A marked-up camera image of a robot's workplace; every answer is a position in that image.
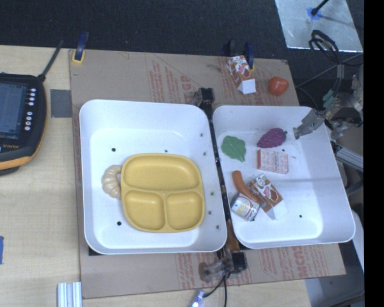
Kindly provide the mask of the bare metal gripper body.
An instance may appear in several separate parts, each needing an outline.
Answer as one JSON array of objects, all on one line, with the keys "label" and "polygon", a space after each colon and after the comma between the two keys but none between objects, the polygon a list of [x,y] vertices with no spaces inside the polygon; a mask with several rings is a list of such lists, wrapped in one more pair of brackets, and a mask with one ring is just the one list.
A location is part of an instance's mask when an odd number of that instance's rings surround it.
[{"label": "bare metal gripper body", "polygon": [[352,78],[348,91],[338,91],[325,100],[325,118],[332,123],[350,123],[361,126],[364,122],[364,73]]}]

